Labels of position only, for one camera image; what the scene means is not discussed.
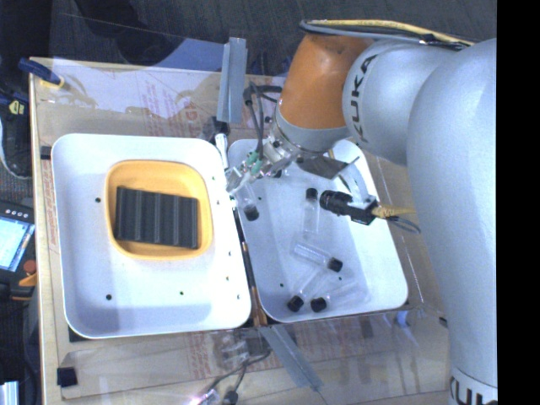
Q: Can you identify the black block with thin wires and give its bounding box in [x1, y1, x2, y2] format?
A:
[244, 334, 272, 355]

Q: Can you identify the black cylinder on white bracket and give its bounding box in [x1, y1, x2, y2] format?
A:
[319, 170, 380, 227]

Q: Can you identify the brown cardboard board red print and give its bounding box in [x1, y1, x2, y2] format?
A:
[29, 57, 449, 401]

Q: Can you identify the black ribbed rack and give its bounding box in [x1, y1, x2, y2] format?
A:
[114, 185, 201, 251]

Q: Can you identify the clear plastic bottle black cap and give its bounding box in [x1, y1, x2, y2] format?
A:
[235, 182, 262, 223]
[301, 186, 321, 236]
[286, 270, 318, 313]
[293, 241, 344, 274]
[310, 279, 341, 314]

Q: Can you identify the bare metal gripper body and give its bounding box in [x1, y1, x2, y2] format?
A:
[243, 138, 306, 181]

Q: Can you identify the white plastic tray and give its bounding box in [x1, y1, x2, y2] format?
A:
[226, 138, 410, 325]
[50, 132, 253, 340]

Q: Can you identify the orange bowl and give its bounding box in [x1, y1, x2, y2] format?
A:
[104, 159, 213, 262]

